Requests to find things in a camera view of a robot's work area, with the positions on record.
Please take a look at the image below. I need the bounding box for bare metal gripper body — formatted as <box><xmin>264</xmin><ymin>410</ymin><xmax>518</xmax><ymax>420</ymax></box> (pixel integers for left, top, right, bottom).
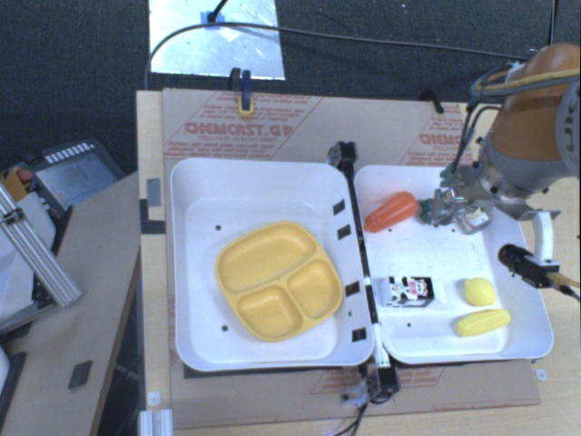
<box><xmin>449</xmin><ymin>166</ymin><xmax>518</xmax><ymax>220</ymax></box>

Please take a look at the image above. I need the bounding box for orange carrot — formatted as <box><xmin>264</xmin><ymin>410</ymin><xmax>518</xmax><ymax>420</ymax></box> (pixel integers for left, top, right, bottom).
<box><xmin>363</xmin><ymin>191</ymin><xmax>438</xmax><ymax>234</ymax></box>

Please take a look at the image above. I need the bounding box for white plastic tray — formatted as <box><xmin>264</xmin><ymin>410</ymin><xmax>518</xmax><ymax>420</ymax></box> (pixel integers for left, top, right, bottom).
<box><xmin>170</xmin><ymin>156</ymin><xmax>376</xmax><ymax>372</ymax></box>
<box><xmin>353</xmin><ymin>164</ymin><xmax>555</xmax><ymax>366</ymax></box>

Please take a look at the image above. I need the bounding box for yellow lemon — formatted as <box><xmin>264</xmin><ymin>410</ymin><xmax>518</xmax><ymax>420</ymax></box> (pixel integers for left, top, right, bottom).
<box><xmin>463</xmin><ymin>277</ymin><xmax>497</xmax><ymax>308</ymax></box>

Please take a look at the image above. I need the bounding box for black and white carton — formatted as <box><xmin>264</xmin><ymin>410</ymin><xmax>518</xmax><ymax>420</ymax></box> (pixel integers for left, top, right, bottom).
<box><xmin>372</xmin><ymin>275</ymin><xmax>448</xmax><ymax>309</ymax></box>

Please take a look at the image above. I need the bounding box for thin black and white rod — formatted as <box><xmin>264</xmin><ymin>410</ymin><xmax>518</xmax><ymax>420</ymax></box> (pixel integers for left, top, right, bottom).
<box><xmin>342</xmin><ymin>161</ymin><xmax>389</xmax><ymax>368</ymax></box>

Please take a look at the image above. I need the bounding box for yellow corn cob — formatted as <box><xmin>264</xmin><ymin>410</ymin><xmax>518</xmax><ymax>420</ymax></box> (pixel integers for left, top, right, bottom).
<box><xmin>455</xmin><ymin>308</ymin><xmax>512</xmax><ymax>339</ymax></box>

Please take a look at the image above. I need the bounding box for brown cardboard board red print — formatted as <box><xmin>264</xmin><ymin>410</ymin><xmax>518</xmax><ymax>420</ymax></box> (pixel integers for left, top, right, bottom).
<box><xmin>162</xmin><ymin>87</ymin><xmax>542</xmax><ymax>431</ymax></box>

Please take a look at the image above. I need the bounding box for yellow divided plate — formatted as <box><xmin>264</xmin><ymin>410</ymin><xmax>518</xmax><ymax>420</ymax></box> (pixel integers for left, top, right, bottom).
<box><xmin>214</xmin><ymin>220</ymin><xmax>345</xmax><ymax>343</ymax></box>

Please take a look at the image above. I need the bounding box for black cylinder on white bracket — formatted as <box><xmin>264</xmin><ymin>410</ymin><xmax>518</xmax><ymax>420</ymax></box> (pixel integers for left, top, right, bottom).
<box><xmin>497</xmin><ymin>210</ymin><xmax>562</xmax><ymax>289</ymax></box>

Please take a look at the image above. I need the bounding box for black block with thin wires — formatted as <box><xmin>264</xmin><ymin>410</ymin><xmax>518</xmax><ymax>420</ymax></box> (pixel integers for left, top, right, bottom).
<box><xmin>340</xmin><ymin>363</ymin><xmax>401</xmax><ymax>406</ymax></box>
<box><xmin>327</xmin><ymin>141</ymin><xmax>358</xmax><ymax>168</ymax></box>

